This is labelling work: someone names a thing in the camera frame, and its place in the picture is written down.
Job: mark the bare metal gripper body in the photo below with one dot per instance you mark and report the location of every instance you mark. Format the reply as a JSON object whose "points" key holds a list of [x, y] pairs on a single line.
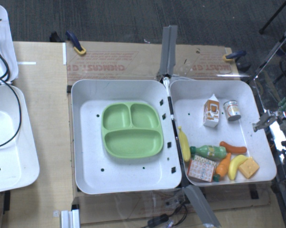
{"points": [[280, 120]]}

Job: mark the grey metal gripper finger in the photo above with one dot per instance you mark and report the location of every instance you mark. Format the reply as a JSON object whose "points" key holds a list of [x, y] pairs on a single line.
{"points": [[262, 122]]}

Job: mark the small silver can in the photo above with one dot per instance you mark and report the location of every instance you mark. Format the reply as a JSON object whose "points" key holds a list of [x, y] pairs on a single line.
{"points": [[231, 110]]}

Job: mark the orange sausage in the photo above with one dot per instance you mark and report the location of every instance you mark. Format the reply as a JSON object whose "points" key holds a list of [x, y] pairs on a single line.
{"points": [[235, 148]]}

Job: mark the yellow cheese wedge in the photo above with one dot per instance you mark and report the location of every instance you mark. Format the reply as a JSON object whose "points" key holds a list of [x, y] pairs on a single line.
{"points": [[249, 167]]}

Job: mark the orange and white carton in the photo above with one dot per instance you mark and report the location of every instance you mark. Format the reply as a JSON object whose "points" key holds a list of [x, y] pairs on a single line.
{"points": [[211, 113]]}

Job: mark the yellow banana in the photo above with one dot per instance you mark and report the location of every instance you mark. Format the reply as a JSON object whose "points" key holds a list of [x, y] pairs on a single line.
{"points": [[184, 144], [234, 166]]}

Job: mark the orange carrot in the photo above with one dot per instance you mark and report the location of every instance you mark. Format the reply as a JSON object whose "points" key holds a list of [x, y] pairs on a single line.
{"points": [[224, 166]]}

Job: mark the green plastic bottle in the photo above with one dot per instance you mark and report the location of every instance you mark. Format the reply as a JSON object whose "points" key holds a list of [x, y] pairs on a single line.
{"points": [[210, 151]]}

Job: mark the white plastic tray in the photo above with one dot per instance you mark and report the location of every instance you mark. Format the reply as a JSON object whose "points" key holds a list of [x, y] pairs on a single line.
{"points": [[192, 108], [90, 136]]}

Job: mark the orange patterned white box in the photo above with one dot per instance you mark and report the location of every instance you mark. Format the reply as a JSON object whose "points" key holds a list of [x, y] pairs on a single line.
{"points": [[200, 170]]}

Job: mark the thin black and white rod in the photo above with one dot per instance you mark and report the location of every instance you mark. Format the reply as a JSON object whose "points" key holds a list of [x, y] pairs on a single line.
{"points": [[171, 113]]}

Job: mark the green divided plate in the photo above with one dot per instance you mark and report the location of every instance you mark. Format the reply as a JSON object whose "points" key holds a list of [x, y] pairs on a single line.
{"points": [[132, 141]]}

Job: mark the brown cardboard board red print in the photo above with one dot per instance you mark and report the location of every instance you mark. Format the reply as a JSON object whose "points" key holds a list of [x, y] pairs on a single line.
{"points": [[114, 65]]}

